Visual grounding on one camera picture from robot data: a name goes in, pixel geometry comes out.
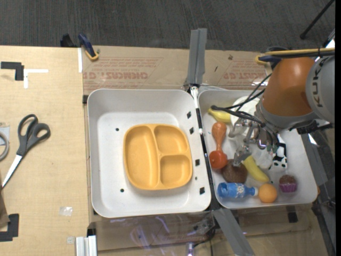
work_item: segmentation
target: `plastic water bottle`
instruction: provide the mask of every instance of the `plastic water bottle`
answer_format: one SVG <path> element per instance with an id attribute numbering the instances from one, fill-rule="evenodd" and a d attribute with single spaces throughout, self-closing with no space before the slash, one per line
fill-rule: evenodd
<path id="1" fill-rule="evenodd" d="M 243 198 L 248 195 L 258 195 L 258 189 L 256 187 L 247 187 L 242 183 L 222 182 L 219 183 L 217 191 L 221 198 Z"/>

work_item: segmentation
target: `purple cupcake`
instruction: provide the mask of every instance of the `purple cupcake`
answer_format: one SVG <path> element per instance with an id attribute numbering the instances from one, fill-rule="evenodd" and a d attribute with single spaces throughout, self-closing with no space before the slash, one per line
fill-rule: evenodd
<path id="1" fill-rule="evenodd" d="M 297 189 L 296 179 L 292 175 L 285 174 L 279 179 L 279 187 L 284 193 L 292 193 Z"/>

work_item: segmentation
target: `brown ball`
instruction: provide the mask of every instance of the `brown ball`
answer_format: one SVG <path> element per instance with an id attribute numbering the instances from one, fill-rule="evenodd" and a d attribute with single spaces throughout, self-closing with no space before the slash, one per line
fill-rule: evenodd
<path id="1" fill-rule="evenodd" d="M 233 159 L 228 160 L 228 164 L 221 170 L 223 178 L 229 183 L 245 183 L 247 178 L 247 169 L 244 164 L 233 166 Z"/>

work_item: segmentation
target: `orange divided plate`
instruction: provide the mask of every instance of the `orange divided plate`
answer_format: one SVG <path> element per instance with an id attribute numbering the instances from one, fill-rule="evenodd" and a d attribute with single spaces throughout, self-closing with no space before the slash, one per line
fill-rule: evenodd
<path id="1" fill-rule="evenodd" d="M 192 177 L 192 158 L 186 135 L 167 124 L 141 124 L 124 136 L 123 159 L 126 175 L 144 190 L 173 189 Z"/>

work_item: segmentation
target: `yellow banana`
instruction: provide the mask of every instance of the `yellow banana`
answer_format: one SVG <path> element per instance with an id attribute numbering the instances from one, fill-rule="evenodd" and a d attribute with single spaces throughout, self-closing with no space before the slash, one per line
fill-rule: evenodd
<path id="1" fill-rule="evenodd" d="M 252 156 L 247 157 L 242 163 L 255 180 L 259 182 L 269 182 L 269 177 L 256 165 Z"/>
<path id="2" fill-rule="evenodd" d="M 208 113 L 212 115 L 217 121 L 224 123 L 231 123 L 230 114 L 223 111 L 216 111 L 209 108 Z"/>

